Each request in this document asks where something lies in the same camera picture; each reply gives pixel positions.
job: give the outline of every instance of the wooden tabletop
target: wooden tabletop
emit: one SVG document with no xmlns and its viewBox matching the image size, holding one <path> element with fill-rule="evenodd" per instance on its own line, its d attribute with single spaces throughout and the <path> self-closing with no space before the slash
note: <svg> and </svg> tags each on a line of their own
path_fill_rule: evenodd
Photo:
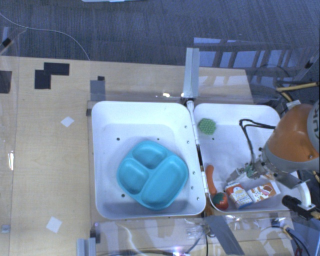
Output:
<svg viewBox="0 0 320 256">
<path fill-rule="evenodd" d="M 44 63 L 69 64 L 69 75 L 51 75 L 50 89 L 35 89 L 35 70 L 44 70 Z M 10 116 L 11 123 L 16 124 L 7 129 L 12 132 L 16 129 L 16 135 L 10 136 L 15 138 L 13 187 L 10 182 L 0 181 L 2 187 L 12 189 L 11 220 L 4 220 L 5 214 L 0 215 L 0 224 L 10 221 L 11 230 L 9 235 L 0 233 L 0 247 L 4 248 L 4 255 L 10 256 L 75 256 L 77 239 L 87 239 L 91 228 L 86 116 L 87 102 L 91 98 L 90 81 L 96 81 L 98 76 L 105 77 L 107 95 L 162 97 L 166 93 L 178 99 L 183 91 L 185 68 L 3 56 L 0 64 L 0 71 L 12 71 L 10 94 L 0 95 L 2 115 Z M 232 82 L 234 76 L 245 76 L 243 70 L 200 68 L 199 75 L 200 94 L 212 96 L 216 102 L 234 103 L 239 99 L 247 104 L 253 102 L 248 84 Z M 16 104 L 11 102 L 10 106 L 15 106 L 16 112 L 12 107 L 6 109 L 7 103 L 14 99 Z M 68 127 L 61 123 L 65 118 L 73 121 Z M 52 217 L 60 221 L 53 223 L 57 232 L 47 226 Z M 113 222 L 106 223 L 115 227 Z M 177 236 L 177 230 L 166 234 L 168 225 L 163 226 L 166 229 L 159 227 L 158 234 Z M 141 232 L 150 233 L 139 229 L 140 235 Z M 257 229 L 246 233 L 245 239 L 244 233 L 245 230 L 239 230 L 235 235 L 249 255 L 293 254 L 291 243 L 281 230 L 266 233 Z M 144 242 L 138 242 L 138 237 L 136 244 L 143 247 Z M 224 255 L 216 238 L 209 243 L 212 244 L 210 252 Z M 192 255 L 205 255 L 203 240 Z"/>
</svg>

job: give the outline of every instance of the white cable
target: white cable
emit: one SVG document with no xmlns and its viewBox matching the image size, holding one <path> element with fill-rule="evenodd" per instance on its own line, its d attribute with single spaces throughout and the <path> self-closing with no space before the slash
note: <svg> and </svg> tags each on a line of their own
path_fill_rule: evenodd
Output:
<svg viewBox="0 0 320 256">
<path fill-rule="evenodd" d="M 18 27 L 21 27 L 21 28 L 24 28 L 24 29 L 28 29 L 28 30 L 36 30 L 36 31 L 47 31 L 47 32 L 55 32 L 55 33 L 58 33 L 58 34 L 62 34 L 62 35 L 65 35 L 69 38 L 71 38 L 73 41 L 75 41 L 77 43 L 78 46 L 80 46 L 81 50 L 84 52 L 85 56 L 87 57 L 87 59 L 90 61 L 90 58 L 89 58 L 89 55 L 87 54 L 86 50 L 82 47 L 82 45 L 74 38 L 72 37 L 71 35 L 67 34 L 67 33 L 64 33 L 64 32 L 61 32 L 61 31 L 58 31 L 58 30 L 53 30 L 53 29 L 43 29 L 43 28 L 34 28 L 34 27 L 29 27 L 29 26 L 24 26 L 24 25 L 20 25 L 18 23 L 15 23 L 13 22 L 12 20 L 8 19 L 6 16 L 4 16 L 1 12 L 0 12 L 0 16 L 2 16 L 2 18 L 4 18 L 5 20 L 7 20 L 8 22 L 18 26 Z"/>
</svg>

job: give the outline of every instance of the blue plate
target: blue plate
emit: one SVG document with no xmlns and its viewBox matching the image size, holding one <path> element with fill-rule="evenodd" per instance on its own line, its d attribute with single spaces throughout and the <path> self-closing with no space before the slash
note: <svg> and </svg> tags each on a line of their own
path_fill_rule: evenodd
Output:
<svg viewBox="0 0 320 256">
<path fill-rule="evenodd" d="M 155 211 L 167 208 L 189 177 L 186 163 L 164 146 L 143 141 L 122 160 L 119 186 L 141 205 Z"/>
</svg>

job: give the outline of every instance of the white square marker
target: white square marker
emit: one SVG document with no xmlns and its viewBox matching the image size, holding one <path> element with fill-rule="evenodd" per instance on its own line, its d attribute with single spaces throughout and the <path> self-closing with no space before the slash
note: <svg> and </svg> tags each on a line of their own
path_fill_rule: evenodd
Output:
<svg viewBox="0 0 320 256">
<path fill-rule="evenodd" d="M 67 116 L 65 119 L 61 121 L 65 127 L 69 127 L 75 120 L 73 120 L 70 116 Z"/>
<path fill-rule="evenodd" d="M 61 220 L 58 220 L 55 217 L 51 217 L 48 224 L 46 225 L 46 228 L 54 233 L 58 233 L 61 224 L 62 224 Z"/>
</svg>

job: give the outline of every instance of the white plastic tray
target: white plastic tray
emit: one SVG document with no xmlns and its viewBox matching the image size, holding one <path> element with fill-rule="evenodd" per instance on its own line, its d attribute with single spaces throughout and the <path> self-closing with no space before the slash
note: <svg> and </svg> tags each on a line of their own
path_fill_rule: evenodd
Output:
<svg viewBox="0 0 320 256">
<path fill-rule="evenodd" d="M 95 203 L 108 219 L 193 216 L 206 197 L 190 114 L 177 103 L 101 101 L 92 109 Z M 155 141 L 182 158 L 189 178 L 166 209 L 147 209 L 126 195 L 117 183 L 122 159 L 138 143 Z"/>
<path fill-rule="evenodd" d="M 218 192 L 223 192 L 226 180 L 236 169 L 244 167 L 250 162 L 250 150 L 247 139 L 239 126 L 240 119 L 251 119 L 255 122 L 276 126 L 280 121 L 278 113 L 269 106 L 264 105 L 240 105 L 240 104 L 212 104 L 203 103 L 194 109 L 195 121 L 198 124 L 201 119 L 207 118 L 216 122 L 216 130 L 213 135 L 205 135 L 198 132 L 201 155 L 204 168 L 208 165 L 214 166 L 213 181 Z M 256 127 L 248 127 L 247 133 L 252 142 L 255 155 L 259 155 L 259 147 L 267 142 L 273 130 Z M 247 177 L 240 181 L 244 189 L 249 190 L 267 183 L 266 178 L 249 179 Z M 229 208 L 226 213 L 256 212 L 256 211 L 281 211 L 288 210 L 282 204 L 284 195 L 301 199 L 299 190 L 289 189 L 277 182 L 281 194 L 268 200 L 252 204 L 237 210 L 229 200 Z"/>
</svg>

